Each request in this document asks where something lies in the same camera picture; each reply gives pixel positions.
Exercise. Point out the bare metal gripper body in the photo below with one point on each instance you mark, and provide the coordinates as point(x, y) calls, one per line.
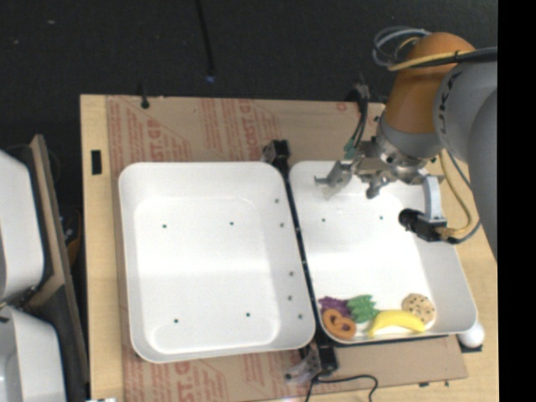
point(377, 166)

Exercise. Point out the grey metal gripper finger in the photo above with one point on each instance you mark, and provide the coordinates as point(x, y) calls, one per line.
point(376, 188)
point(340, 173)

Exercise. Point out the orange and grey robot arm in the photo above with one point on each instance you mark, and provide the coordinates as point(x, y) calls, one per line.
point(419, 94)

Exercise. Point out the white plastic tray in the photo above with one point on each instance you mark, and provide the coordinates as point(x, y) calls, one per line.
point(209, 262)
point(368, 249)

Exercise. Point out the thin black rod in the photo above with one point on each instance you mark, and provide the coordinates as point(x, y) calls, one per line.
point(300, 241)

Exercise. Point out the brown cardboard board red print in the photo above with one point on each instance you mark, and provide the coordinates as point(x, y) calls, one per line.
point(234, 128)

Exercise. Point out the green broccoli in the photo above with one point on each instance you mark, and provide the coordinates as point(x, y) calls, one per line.
point(362, 308)

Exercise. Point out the purple grapes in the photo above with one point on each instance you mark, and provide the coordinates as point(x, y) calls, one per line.
point(333, 304)

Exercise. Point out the tan chocolate chip biscuit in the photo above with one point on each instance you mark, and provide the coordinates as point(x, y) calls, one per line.
point(419, 307)

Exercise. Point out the yellow banana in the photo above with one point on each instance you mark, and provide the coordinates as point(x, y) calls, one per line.
point(395, 321)

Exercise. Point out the orange doughnut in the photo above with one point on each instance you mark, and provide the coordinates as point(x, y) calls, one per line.
point(339, 324)

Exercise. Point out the white round object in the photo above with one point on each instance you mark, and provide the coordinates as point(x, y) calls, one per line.
point(471, 336)

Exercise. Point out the black cylinder on white bracket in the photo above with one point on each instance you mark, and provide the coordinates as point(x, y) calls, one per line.
point(427, 223)

